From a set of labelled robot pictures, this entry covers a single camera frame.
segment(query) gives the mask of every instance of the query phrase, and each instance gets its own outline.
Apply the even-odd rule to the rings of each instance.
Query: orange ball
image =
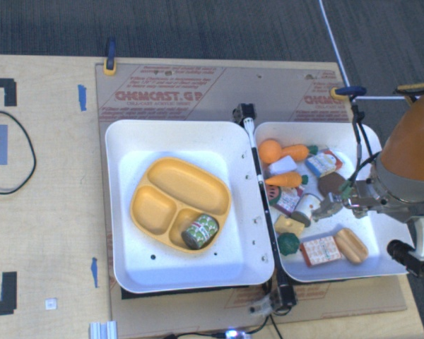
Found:
[[[259,147],[259,158],[262,162],[270,165],[281,158],[281,145],[274,139],[267,139]]]

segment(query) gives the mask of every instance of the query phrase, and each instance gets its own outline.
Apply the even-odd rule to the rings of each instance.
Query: toy carrot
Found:
[[[296,162],[303,161],[310,154],[310,149],[303,144],[290,145],[281,150],[281,157],[291,156]]]
[[[299,187],[301,184],[306,184],[307,178],[308,176],[306,174],[302,176],[298,172],[291,171],[270,177],[265,180],[265,183],[274,186],[294,188]]]

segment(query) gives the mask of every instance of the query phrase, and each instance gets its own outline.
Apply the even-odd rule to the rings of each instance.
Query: clamp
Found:
[[[116,60],[114,56],[116,54],[116,39],[109,37],[107,40],[107,48],[105,55],[107,58],[104,60],[104,74],[106,76],[113,76],[116,73]]]
[[[330,90],[330,96],[336,100],[345,100],[348,96],[350,96],[350,100],[352,101],[356,97],[365,95],[366,92],[367,92],[366,88],[358,87],[358,86],[344,87],[344,88],[333,87]]]

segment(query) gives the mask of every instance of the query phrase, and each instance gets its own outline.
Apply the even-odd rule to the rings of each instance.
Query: black tape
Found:
[[[16,82],[12,78],[0,78],[0,88],[5,91],[5,107],[17,105]]]
[[[17,272],[1,274],[0,315],[14,314],[17,309]]]

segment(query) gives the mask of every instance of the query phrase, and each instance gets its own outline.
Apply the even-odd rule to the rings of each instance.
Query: green ball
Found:
[[[278,236],[278,246],[284,256],[295,254],[300,247],[300,240],[295,234],[285,232]]]

